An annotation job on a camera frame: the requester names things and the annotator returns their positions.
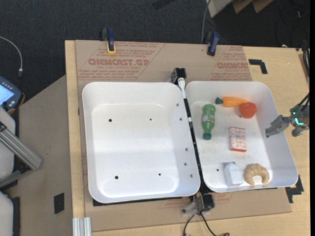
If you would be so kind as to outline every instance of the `green light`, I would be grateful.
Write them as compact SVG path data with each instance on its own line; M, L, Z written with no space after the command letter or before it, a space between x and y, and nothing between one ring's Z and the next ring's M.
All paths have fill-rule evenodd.
M297 125L304 125L304 123L303 123L303 122L299 122L299 120L298 120L297 118L295 118L295 123L296 123Z

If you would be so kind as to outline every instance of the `gray carpet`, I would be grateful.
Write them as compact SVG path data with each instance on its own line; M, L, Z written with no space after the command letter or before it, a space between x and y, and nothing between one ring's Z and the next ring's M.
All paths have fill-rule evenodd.
M97 40L102 26L121 41L201 42L206 0L175 0L156 9L158 1L0 0L0 36L18 46L24 63L19 82L18 53L0 39L0 75L28 100L65 74L64 41ZM219 44L300 47L303 39L310 43L310 0L275 0L258 14L251 4L236 14L230 4L212 19L207 15L208 31L221 34Z

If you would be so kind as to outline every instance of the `wooden table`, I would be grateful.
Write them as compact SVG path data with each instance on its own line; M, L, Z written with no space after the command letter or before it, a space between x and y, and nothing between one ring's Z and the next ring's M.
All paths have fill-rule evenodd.
M253 81L260 81L271 90L279 114L290 115L290 108L299 103L309 92L301 51L289 48L244 47L247 59L261 59L268 74L262 74L259 66L250 66ZM65 61L68 97L68 118L71 161L71 187L73 218L85 217L82 161L80 143L80 123L78 117L78 89L76 72L75 41L65 42ZM298 173L303 183L302 195L294 196L292 212L277 215L214 220L210 222L213 232L218 235L230 232L232 236L244 235L310 235L310 133L292 137L292 126L285 130ZM133 228L124 230L95 232L94 236L147 236L183 234L184 224ZM192 236L209 235L203 222L188 225L187 233Z

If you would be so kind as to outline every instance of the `red tomato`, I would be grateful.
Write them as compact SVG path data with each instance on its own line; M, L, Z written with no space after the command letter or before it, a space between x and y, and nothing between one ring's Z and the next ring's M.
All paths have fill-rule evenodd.
M241 115L245 118L252 118L257 111L255 103L247 102L240 105Z

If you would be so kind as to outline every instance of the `croissant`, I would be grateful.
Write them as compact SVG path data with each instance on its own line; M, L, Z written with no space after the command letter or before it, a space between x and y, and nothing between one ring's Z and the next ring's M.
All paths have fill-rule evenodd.
M244 179L250 185L255 185L253 176L261 176L262 183L266 184L269 181L269 173L265 167L262 167L259 163L249 164L244 173Z

